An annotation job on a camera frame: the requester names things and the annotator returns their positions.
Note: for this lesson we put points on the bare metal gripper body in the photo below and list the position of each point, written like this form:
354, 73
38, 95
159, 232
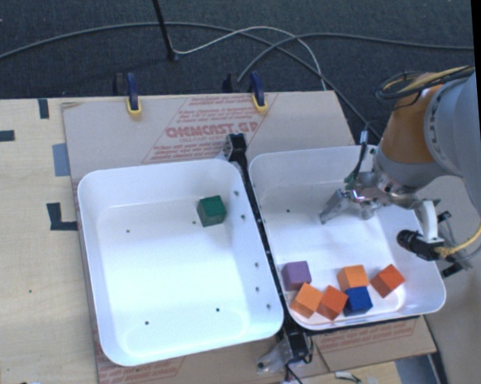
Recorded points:
379, 192

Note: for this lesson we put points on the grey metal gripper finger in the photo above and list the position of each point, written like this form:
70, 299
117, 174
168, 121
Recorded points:
368, 211
335, 206

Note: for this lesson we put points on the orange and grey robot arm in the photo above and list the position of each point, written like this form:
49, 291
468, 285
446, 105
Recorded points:
447, 129

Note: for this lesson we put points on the white plastic tray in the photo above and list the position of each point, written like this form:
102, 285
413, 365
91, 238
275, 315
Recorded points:
168, 275
331, 242

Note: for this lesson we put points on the orange cube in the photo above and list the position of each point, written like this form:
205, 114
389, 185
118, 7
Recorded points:
353, 277
387, 280
333, 302
306, 301

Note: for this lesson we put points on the thin black rod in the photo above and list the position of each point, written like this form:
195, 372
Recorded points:
262, 231

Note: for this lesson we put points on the purple cube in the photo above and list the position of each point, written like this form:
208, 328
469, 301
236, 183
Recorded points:
296, 274

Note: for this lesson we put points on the blue cube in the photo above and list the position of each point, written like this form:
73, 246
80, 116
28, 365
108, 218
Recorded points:
358, 300

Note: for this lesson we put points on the green cube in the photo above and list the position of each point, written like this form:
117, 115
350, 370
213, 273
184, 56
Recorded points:
211, 211

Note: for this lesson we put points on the brown cardboard board red print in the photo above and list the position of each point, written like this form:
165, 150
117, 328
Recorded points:
107, 135

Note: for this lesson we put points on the black cylinder on white bracket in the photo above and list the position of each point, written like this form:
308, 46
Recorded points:
414, 241

